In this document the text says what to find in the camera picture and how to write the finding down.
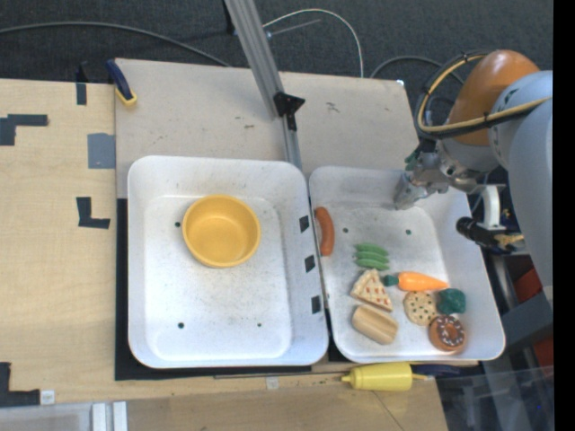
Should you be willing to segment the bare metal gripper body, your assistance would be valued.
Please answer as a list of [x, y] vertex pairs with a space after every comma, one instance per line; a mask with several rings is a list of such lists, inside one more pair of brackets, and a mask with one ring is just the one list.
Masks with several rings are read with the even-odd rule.
[[410, 163], [410, 182], [428, 193], [444, 193], [448, 188], [472, 193], [484, 174], [467, 168], [445, 152], [420, 152]]

